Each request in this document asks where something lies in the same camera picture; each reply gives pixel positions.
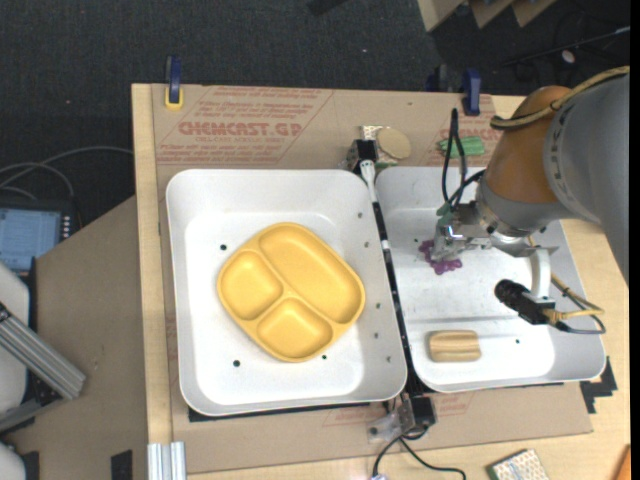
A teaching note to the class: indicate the green bean pods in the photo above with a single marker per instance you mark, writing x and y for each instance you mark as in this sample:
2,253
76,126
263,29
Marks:
470,146

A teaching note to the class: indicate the tan bread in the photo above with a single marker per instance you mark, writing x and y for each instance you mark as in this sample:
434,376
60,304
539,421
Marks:
454,346

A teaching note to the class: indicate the yellow divided plate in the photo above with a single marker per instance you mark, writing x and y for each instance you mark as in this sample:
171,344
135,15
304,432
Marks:
292,288

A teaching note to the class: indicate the green-edged patterned square pad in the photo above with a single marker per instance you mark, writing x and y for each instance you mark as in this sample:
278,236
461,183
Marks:
516,466

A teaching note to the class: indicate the brown cardboard board red print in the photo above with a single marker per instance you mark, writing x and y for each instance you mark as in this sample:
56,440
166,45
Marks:
240,128

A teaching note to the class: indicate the thin black and white rod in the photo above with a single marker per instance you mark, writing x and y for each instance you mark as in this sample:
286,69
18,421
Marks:
386,248

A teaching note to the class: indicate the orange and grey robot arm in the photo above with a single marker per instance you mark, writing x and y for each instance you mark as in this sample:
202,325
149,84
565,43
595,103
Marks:
585,158

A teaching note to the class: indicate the black cylinder on white bracket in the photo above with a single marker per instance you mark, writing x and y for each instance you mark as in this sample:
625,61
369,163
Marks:
520,299

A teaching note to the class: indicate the white plastic tray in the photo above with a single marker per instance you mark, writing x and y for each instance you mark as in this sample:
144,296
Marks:
475,298
210,198

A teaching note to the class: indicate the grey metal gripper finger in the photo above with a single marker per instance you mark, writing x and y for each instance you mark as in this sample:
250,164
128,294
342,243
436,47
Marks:
455,248
439,249

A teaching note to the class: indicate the tan round biscuit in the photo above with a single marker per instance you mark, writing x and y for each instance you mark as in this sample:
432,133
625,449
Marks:
394,143

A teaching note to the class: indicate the purple grapes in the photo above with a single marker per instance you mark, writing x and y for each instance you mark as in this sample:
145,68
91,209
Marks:
445,266

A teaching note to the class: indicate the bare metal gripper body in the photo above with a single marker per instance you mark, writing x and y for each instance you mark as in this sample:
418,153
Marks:
470,223

